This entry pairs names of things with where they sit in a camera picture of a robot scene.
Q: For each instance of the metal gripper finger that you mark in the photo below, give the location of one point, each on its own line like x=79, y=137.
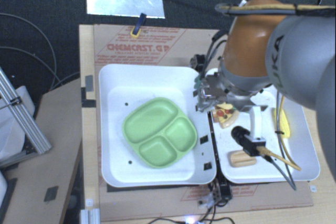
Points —
x=202, y=107
x=205, y=93

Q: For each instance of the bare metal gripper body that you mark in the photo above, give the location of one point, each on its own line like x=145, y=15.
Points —
x=223, y=93

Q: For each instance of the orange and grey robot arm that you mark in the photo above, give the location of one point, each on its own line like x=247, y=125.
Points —
x=302, y=55

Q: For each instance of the toy pizza slice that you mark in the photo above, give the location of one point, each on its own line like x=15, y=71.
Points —
x=225, y=115

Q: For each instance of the green divided plate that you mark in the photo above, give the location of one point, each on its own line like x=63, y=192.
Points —
x=157, y=131

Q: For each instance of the tan toy bread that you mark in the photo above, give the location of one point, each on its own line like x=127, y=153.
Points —
x=240, y=160

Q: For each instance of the brown cardboard board red print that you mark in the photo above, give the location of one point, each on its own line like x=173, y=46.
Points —
x=157, y=44

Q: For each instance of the yellow toy corn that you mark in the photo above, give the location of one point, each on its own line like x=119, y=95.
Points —
x=284, y=123

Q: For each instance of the white plastic tray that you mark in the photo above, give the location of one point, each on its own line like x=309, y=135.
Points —
x=118, y=81
x=302, y=139

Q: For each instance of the black cylinder on white bracket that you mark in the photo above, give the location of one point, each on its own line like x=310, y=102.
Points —
x=248, y=140

